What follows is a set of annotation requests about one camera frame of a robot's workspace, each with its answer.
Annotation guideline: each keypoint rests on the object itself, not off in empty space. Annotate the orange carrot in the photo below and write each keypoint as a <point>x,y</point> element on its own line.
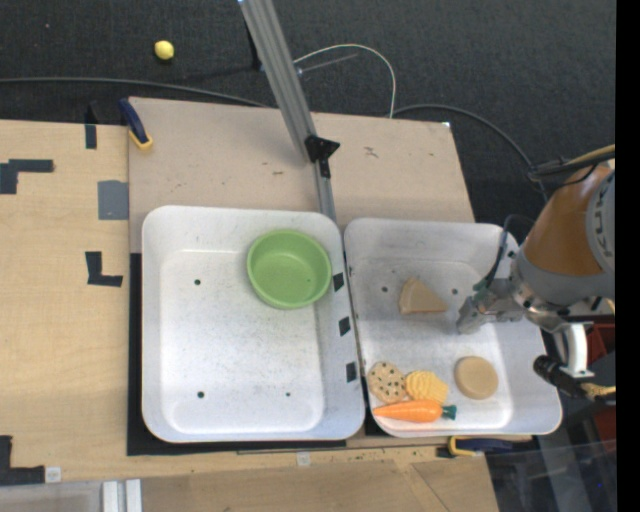
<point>410,411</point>

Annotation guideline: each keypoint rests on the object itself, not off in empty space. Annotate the yellow ridged waffle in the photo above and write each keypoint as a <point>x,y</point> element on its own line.
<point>426,386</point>

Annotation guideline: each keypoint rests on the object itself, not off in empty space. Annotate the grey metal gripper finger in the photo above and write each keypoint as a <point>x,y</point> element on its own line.
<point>487,312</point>
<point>467,317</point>

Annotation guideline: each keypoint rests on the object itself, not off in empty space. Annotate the chocolate chip biscuit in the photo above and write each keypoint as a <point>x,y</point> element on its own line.
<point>386,382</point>

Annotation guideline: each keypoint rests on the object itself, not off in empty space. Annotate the tan round biscuit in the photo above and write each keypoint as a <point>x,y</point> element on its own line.
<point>476,377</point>

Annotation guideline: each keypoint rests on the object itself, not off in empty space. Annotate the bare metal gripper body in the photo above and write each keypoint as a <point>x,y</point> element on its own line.
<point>515,300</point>

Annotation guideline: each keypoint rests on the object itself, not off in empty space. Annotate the yellow lemon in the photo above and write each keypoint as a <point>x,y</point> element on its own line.
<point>164,50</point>

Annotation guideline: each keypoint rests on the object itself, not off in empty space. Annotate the black cylinder on white bracket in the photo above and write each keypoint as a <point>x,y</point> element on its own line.
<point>577,350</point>

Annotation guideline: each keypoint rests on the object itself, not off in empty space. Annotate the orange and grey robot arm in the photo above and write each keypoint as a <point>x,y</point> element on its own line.
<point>565,240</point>

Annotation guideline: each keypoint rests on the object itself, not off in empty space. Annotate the tan pizza slice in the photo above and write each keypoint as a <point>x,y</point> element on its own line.
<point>419,300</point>

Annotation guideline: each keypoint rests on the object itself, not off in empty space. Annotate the white plastic tray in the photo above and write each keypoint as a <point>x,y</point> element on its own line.
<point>430,340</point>
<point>235,360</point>

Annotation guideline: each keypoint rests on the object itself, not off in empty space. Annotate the pale brown flat board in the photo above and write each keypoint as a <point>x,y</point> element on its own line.
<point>225,160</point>

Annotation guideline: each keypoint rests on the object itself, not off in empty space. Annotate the green bowl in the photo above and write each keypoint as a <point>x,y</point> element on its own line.
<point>289,270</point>

